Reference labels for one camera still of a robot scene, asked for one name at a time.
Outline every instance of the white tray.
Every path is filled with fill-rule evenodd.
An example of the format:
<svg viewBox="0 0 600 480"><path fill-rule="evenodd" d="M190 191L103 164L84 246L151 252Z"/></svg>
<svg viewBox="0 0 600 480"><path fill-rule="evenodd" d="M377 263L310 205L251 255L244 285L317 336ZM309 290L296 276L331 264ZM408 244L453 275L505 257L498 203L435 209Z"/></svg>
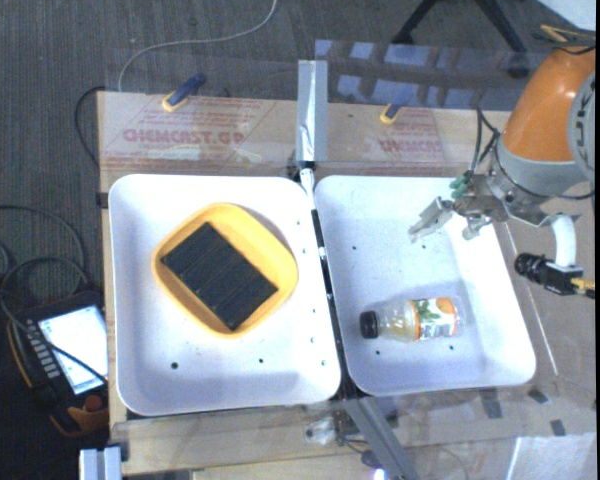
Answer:
<svg viewBox="0 0 600 480"><path fill-rule="evenodd" d="M291 296L240 338L214 337L175 306L151 254L187 217L228 202L266 216L298 263ZM160 416L310 404L341 379L306 194L283 178L130 175L109 193L120 397Z"/></svg>
<svg viewBox="0 0 600 480"><path fill-rule="evenodd" d="M408 230L451 179L330 176L316 206L351 378L375 396L523 384L535 354L492 227L466 241L455 215L411 243ZM359 315L384 300L450 295L458 336L410 344L362 338Z"/></svg>

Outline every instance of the bottle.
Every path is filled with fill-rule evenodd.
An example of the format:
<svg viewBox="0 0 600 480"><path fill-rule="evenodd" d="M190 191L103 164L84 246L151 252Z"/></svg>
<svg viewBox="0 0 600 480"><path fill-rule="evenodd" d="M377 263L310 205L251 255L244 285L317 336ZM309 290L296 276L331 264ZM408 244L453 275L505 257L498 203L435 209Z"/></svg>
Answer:
<svg viewBox="0 0 600 480"><path fill-rule="evenodd" d="M450 297L387 303L360 314L360 332L366 339L379 336L403 342L455 336L460 314Z"/></svg>

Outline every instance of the screen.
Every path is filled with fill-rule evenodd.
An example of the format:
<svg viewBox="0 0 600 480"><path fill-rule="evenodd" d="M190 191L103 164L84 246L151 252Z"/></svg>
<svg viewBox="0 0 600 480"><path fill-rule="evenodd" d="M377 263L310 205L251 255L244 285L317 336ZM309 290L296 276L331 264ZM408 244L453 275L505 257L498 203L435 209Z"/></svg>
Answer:
<svg viewBox="0 0 600 480"><path fill-rule="evenodd" d="M95 305L40 320L38 325L45 338L56 347L99 374L107 375L107 329ZM56 350L53 353L76 395L103 384L101 379L64 354Z"/></svg>

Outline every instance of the blue clip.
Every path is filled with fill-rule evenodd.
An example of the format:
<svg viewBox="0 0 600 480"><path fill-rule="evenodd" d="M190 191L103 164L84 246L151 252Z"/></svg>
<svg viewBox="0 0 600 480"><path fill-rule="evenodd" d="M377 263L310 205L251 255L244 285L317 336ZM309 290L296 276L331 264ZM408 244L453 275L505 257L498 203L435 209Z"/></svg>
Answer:
<svg viewBox="0 0 600 480"><path fill-rule="evenodd" d="M189 95L197 92L200 86L202 86L206 81L207 77L204 73L198 73L197 75L189 78L189 80L183 83L175 91L166 95L162 99L162 108L164 108L167 112L175 112L187 102Z"/></svg>

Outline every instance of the black bottle cap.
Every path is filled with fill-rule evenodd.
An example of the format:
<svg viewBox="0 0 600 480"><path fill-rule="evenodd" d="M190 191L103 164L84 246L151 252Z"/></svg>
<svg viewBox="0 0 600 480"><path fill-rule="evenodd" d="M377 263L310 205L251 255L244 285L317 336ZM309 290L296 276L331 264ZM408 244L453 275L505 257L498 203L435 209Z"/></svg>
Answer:
<svg viewBox="0 0 600 480"><path fill-rule="evenodd" d="M371 339L378 337L378 317L375 311L360 313L360 332L363 338Z"/></svg>

